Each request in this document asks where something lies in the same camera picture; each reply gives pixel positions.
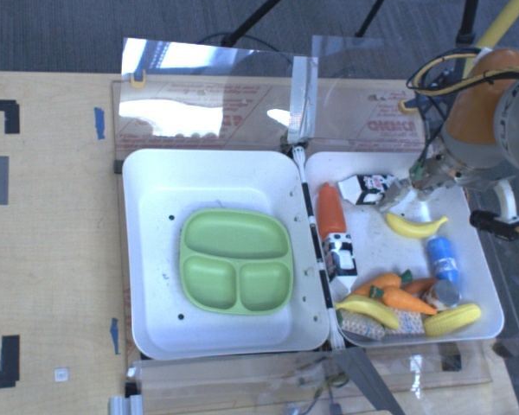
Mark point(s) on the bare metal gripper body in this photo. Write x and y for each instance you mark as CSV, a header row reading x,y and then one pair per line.
x,y
437,173

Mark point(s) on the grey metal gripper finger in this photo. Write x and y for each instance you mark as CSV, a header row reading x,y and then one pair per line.
x,y
424,194
395,195

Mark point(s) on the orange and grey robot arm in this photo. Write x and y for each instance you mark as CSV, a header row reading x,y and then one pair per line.
x,y
476,106

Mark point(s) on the black and white milk carton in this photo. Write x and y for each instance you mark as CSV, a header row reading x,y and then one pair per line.
x,y
367,186
339,257

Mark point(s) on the yellow banana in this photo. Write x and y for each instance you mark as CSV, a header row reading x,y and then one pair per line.
x,y
369,309
413,228

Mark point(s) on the white plastic tray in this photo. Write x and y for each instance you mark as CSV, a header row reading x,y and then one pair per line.
x,y
385,249
155,253

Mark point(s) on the blue bottle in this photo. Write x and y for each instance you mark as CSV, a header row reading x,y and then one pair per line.
x,y
442,257

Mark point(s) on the orange bottle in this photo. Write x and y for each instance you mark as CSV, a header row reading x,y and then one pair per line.
x,y
331,214

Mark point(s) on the brown cardboard board, red print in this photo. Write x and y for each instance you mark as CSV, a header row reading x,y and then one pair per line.
x,y
363,119

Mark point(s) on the thin black and white rod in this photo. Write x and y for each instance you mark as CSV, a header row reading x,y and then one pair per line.
x,y
310,214

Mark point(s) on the orange carrot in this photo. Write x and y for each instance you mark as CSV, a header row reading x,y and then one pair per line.
x,y
404,301
382,281
419,284

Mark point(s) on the small silver-topped can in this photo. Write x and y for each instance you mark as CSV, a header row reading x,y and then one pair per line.
x,y
446,294

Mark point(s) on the yellow corn cob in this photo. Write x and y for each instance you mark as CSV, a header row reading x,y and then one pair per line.
x,y
452,319

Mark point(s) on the patterned white packet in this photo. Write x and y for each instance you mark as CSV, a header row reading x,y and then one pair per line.
x,y
361,326
408,323

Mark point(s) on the green divided plate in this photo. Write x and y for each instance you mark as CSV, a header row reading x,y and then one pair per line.
x,y
235,236

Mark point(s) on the black cylinder on white bracket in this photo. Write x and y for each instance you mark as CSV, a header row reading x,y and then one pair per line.
x,y
497,222

